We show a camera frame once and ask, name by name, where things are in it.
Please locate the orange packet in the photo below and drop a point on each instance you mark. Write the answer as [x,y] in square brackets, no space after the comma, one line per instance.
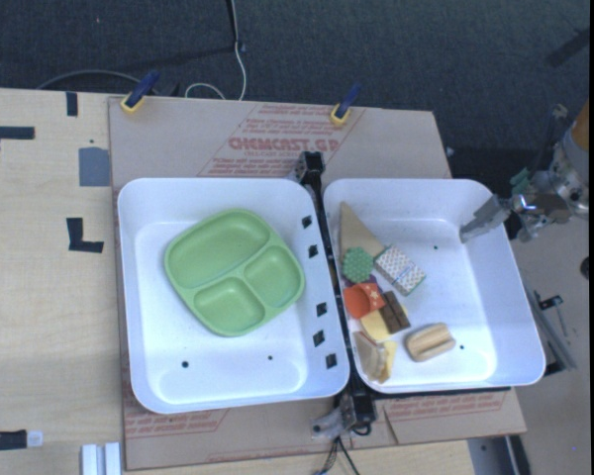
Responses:
[361,301]

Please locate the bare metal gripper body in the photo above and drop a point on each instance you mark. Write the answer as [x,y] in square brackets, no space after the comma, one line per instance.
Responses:
[549,208]

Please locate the green hexagonal biscuit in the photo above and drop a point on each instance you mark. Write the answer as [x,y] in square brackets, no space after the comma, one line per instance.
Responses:
[357,265]

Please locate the white patterned carton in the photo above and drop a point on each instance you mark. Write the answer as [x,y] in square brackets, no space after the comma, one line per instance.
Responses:
[400,270]

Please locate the tan hot dog bun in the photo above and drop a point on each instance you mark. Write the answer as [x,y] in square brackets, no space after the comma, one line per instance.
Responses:
[429,342]

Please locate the yellow cheese slice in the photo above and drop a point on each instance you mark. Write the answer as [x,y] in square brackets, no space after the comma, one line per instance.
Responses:
[391,354]

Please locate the green divided plate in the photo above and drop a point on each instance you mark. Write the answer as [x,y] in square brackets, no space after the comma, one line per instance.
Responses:
[218,250]

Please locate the brown chocolate bar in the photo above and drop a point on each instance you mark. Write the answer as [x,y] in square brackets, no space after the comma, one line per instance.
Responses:
[395,312]

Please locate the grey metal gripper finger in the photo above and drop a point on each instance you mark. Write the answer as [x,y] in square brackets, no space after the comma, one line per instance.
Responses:
[482,229]
[490,210]

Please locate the brown cardboard board red print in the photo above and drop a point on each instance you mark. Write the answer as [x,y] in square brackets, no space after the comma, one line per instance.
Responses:
[188,136]

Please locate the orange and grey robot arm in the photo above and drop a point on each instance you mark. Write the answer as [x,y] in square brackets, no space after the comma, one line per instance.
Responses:
[580,136]

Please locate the purple toy food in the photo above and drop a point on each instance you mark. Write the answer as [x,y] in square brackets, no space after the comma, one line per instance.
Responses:
[372,280]

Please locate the tan pizza slice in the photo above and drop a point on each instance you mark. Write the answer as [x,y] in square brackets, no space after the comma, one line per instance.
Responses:
[352,230]

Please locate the thin black rod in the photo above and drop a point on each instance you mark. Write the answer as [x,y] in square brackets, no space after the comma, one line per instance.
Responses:
[325,225]

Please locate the white plastic tray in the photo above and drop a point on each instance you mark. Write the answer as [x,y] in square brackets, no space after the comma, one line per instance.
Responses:
[227,369]
[455,295]

